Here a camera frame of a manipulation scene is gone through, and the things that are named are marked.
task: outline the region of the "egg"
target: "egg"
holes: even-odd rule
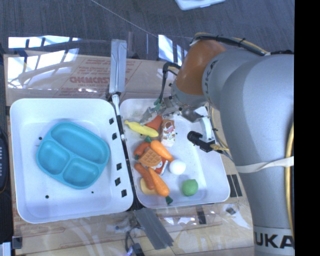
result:
[[[175,175],[181,175],[186,170],[186,163],[180,159],[175,159],[169,164],[169,171]]]

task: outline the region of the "blue plate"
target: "blue plate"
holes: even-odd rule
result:
[[[36,162],[52,178],[75,189],[90,187],[110,157],[108,144],[73,122],[59,122],[41,141]]]

